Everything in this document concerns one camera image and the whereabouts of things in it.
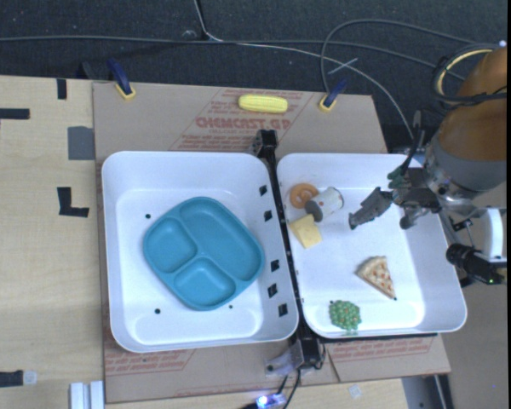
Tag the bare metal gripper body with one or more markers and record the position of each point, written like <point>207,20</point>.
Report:
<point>421,192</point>

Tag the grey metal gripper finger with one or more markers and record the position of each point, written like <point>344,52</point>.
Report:
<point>368,209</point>
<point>411,220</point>

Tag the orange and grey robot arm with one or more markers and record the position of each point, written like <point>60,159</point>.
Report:
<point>477,117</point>

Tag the small white can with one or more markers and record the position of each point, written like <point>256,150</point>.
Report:
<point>330,200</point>

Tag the white plastic tray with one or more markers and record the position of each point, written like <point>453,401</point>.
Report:
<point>349,245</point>
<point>128,245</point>

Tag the pizza slice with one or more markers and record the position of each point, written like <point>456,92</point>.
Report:
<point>377,275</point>

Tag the yellow cheese wedge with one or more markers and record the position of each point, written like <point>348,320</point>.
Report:
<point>306,232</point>

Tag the orange doughnut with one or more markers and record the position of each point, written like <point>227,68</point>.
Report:
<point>297,195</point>

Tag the thin black rod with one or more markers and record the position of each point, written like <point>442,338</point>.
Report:
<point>286,232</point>

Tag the green peas cluster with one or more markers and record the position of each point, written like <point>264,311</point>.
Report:
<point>345,315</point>

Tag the yellow corn cob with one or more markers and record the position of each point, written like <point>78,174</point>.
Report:
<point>263,103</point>

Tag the blue divided plate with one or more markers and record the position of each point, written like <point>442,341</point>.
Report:
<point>204,254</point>

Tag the brown cardboard board red print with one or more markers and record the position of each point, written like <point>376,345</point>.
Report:
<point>162,117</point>

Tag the black cylinder on white bracket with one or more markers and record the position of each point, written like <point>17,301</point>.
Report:
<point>472,260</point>

